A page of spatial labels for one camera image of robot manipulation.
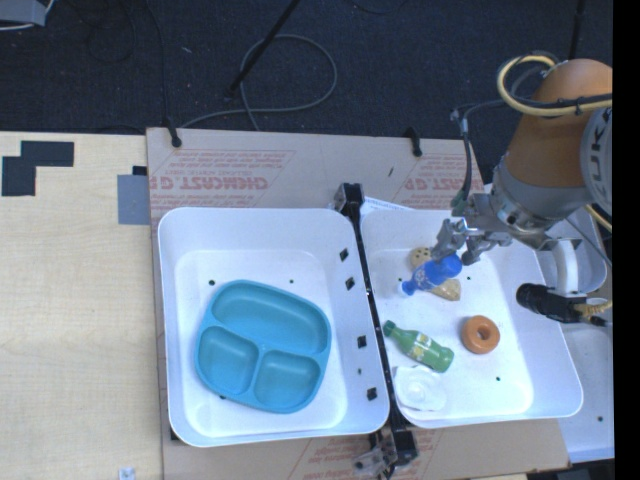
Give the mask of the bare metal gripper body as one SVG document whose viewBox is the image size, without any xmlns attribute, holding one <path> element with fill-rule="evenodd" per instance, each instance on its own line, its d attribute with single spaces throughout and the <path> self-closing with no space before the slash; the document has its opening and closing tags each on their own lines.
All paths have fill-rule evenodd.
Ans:
<svg viewBox="0 0 640 480">
<path fill-rule="evenodd" d="M 463 218 L 466 219 L 469 235 L 505 232 L 511 235 L 511 244 L 517 241 L 532 249 L 549 249 L 555 243 L 547 234 L 554 225 L 552 220 L 531 213 L 503 193 L 472 194 Z"/>
</svg>

